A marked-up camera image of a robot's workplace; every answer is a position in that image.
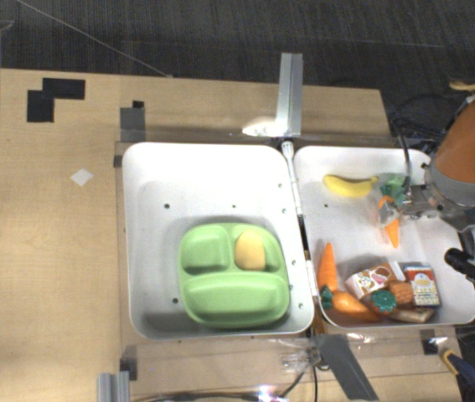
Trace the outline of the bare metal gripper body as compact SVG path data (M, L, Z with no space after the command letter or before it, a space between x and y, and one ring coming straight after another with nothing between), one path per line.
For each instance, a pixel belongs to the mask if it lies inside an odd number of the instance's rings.
M446 198L435 186L420 184L410 186L405 215L413 219L440 218L443 215Z

